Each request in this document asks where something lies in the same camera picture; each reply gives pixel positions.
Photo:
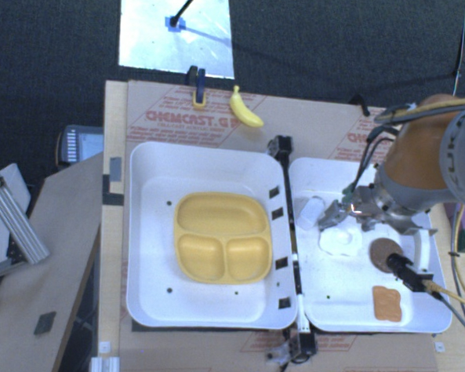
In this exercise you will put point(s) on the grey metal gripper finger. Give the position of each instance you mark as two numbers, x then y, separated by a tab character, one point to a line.
333	215
368	224

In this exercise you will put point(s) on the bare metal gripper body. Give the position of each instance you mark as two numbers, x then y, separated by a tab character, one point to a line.
373	203

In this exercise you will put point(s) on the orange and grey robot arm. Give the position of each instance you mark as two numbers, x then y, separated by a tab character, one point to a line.
423	153

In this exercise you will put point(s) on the brown round biscuit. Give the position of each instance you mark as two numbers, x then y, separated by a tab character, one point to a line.
378	253

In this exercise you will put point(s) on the thin black and white rod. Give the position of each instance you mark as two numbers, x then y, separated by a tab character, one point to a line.
292	232

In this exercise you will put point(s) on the white plastic tray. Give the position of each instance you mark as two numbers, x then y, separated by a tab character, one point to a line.
150	302
339	298

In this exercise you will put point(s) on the orange bread slice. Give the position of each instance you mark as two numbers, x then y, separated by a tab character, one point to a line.
386	304

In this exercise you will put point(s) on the yellow divided plate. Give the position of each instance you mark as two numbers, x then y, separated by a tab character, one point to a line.
221	235

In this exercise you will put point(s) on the yellow banana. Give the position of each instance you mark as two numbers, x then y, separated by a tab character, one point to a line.
245	113

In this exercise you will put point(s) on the brown cardboard board red print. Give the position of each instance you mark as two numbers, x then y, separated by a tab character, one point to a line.
190	355

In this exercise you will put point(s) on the black cylinder on white bracket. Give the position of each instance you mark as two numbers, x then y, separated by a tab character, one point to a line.
406	270

